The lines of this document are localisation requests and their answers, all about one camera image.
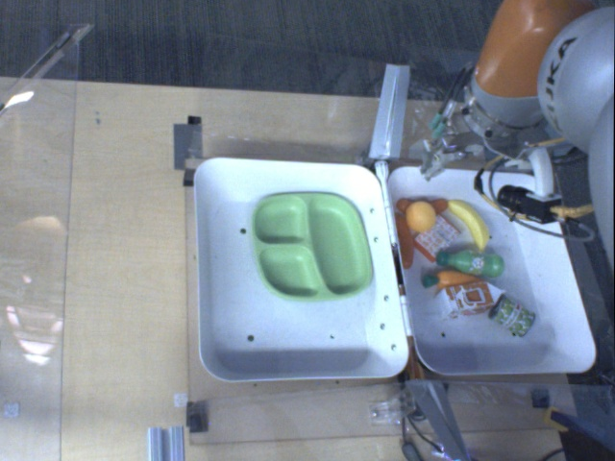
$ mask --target green divided tray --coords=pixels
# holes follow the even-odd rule
[[[258,272],[280,297],[352,297],[372,280],[361,217],[338,195],[272,195],[258,203],[253,223]]]

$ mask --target can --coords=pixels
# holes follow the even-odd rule
[[[502,294],[489,311],[489,319],[499,323],[515,336],[524,336],[536,319],[536,314]]]

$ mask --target bottle cap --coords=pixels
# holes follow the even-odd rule
[[[443,251],[439,252],[435,257],[435,262],[440,266],[446,266],[449,264],[449,254]]]
[[[428,288],[436,285],[440,281],[440,279],[436,275],[425,275],[421,281],[423,283],[423,286],[425,288]]]

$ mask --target clear acrylic panel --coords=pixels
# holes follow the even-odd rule
[[[0,79],[0,458],[56,460],[75,80],[89,27],[23,29],[25,75]]]

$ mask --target table surface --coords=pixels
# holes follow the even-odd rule
[[[185,409],[176,406],[189,390],[185,189],[184,173],[173,169],[173,125],[195,115],[205,133],[328,138],[355,148],[367,145],[377,108],[371,98],[77,83],[62,459],[146,459],[149,427],[185,423]],[[409,102],[407,129],[417,131],[419,115],[412,120],[411,113],[426,108],[435,105]],[[547,428],[464,438],[478,459],[537,459],[560,447]],[[400,442],[382,436],[192,445],[186,434],[186,459],[397,460]],[[416,445],[429,459],[429,446]]]

